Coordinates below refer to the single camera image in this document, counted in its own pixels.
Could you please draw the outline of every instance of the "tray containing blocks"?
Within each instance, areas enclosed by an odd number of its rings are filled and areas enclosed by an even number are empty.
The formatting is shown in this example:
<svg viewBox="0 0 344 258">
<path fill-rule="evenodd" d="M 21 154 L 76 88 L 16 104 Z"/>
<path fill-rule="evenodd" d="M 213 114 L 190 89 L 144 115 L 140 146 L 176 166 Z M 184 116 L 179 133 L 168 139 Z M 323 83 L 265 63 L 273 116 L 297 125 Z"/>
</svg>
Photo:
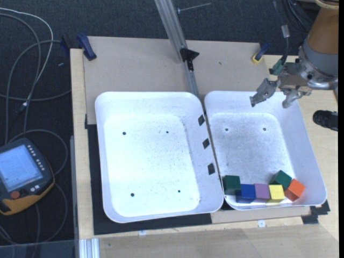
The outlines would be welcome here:
<svg viewBox="0 0 344 258">
<path fill-rule="evenodd" d="M 327 192 L 298 103 L 283 108 L 277 92 L 252 107 L 254 94 L 205 96 L 225 201 L 237 210 L 322 204 Z"/>
<path fill-rule="evenodd" d="M 200 100 L 105 92 L 95 102 L 103 205 L 118 223 L 209 213 L 223 190 Z"/>
</svg>

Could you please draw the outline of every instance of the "dark floor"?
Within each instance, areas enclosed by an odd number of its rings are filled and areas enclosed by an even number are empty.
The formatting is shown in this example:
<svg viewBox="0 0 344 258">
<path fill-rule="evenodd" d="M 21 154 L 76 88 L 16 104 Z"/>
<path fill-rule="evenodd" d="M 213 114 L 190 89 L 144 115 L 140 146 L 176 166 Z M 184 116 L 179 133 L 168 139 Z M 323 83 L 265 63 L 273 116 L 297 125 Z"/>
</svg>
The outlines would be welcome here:
<svg viewBox="0 0 344 258">
<path fill-rule="evenodd" d="M 271 0 L 174 0 L 176 7 L 188 8 L 211 3 L 201 8 L 182 11 L 180 21 L 186 39 L 240 41 L 269 43 L 268 54 L 283 54 L 285 41 L 279 20 Z M 278 10 L 285 23 L 289 23 L 289 54 L 296 55 L 300 43 L 312 25 L 314 12 L 304 12 L 298 5 L 304 27 L 297 20 L 284 14 L 281 0 L 277 0 Z M 0 0 L 0 8 L 14 9 L 39 16 L 50 24 L 54 39 L 68 35 L 73 47 L 77 47 L 78 33 L 108 37 L 166 38 L 162 22 L 153 0 Z M 6 95 L 9 76 L 16 58 L 29 46 L 37 42 L 23 22 L 10 18 L 21 18 L 36 32 L 39 41 L 49 40 L 49 30 L 41 21 L 13 12 L 0 10 L 0 95 Z M 49 44 L 42 44 L 42 67 Z M 26 98 L 37 71 L 38 49 L 30 49 L 18 61 L 10 84 L 11 97 Z M 33 98 L 43 98 L 64 93 L 70 89 L 69 58 L 54 44 L 46 69 L 39 80 Z M 24 129 L 25 112 L 19 113 L 22 102 L 9 101 L 9 136 L 21 133 Z M 0 97 L 0 145 L 5 143 L 5 98 Z M 49 130 L 58 134 L 67 144 L 73 135 L 71 96 L 64 95 L 45 102 L 31 102 L 27 117 L 27 130 Z M 65 150 L 56 136 L 48 132 L 30 132 L 26 135 L 41 149 L 57 171 L 65 159 Z M 67 220 L 53 241 L 74 238 L 73 213 L 71 202 L 70 154 L 66 167 L 56 176 L 56 183 L 68 199 Z M 63 223 L 66 207 L 63 196 L 55 187 L 39 203 L 38 216 L 33 206 L 14 216 L 0 215 L 0 225 L 13 241 L 35 242 L 39 230 L 39 241 L 51 237 Z M 0 245 L 8 242 L 0 236 Z"/>
</svg>

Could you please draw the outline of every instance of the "block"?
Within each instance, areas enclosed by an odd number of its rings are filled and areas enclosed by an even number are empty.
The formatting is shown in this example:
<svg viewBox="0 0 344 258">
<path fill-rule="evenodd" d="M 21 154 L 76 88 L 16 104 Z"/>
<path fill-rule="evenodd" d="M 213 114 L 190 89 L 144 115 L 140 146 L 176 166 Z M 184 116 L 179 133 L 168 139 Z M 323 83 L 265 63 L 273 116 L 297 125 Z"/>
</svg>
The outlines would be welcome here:
<svg viewBox="0 0 344 258">
<path fill-rule="evenodd" d="M 305 188 L 303 184 L 293 178 L 288 188 L 284 191 L 284 195 L 294 202 L 302 195 Z"/>
<path fill-rule="evenodd" d="M 241 190 L 239 176 L 226 175 L 222 181 L 226 195 L 235 195 L 237 191 Z"/>
<path fill-rule="evenodd" d="M 256 200 L 254 202 L 265 203 L 270 199 L 269 185 L 265 183 L 255 183 Z"/>
<path fill-rule="evenodd" d="M 291 183 L 291 180 L 292 178 L 288 174 L 280 170 L 274 175 L 270 184 L 280 184 L 283 186 L 283 190 L 286 190 Z"/>
<path fill-rule="evenodd" d="M 267 201 L 269 204 L 278 204 L 284 200 L 283 187 L 280 184 L 270 184 L 270 199 Z"/>
<path fill-rule="evenodd" d="M 256 192 L 253 184 L 241 184 L 241 190 L 236 193 L 236 202 L 250 204 L 256 199 Z"/>
</svg>

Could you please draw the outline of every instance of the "red block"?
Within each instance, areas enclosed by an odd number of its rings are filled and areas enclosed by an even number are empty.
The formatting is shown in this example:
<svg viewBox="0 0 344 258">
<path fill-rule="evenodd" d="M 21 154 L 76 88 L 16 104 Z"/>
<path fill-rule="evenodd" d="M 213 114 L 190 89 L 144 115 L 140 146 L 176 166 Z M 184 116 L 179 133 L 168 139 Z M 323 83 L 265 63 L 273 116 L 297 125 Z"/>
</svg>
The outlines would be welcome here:
<svg viewBox="0 0 344 258">
<path fill-rule="evenodd" d="M 292 179 L 288 188 L 284 191 L 284 195 L 292 202 L 297 200 L 305 190 L 305 186 L 296 179 Z"/>
</svg>

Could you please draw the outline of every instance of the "display screen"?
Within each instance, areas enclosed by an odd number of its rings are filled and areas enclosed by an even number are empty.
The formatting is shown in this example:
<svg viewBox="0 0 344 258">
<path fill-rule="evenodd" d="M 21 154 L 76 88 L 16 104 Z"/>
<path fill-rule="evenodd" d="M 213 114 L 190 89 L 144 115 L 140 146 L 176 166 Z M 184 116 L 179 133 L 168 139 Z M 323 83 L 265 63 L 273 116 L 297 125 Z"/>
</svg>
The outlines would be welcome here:
<svg viewBox="0 0 344 258">
<path fill-rule="evenodd" d="M 0 178 L 8 192 L 42 177 L 25 145 L 0 153 Z"/>
</svg>

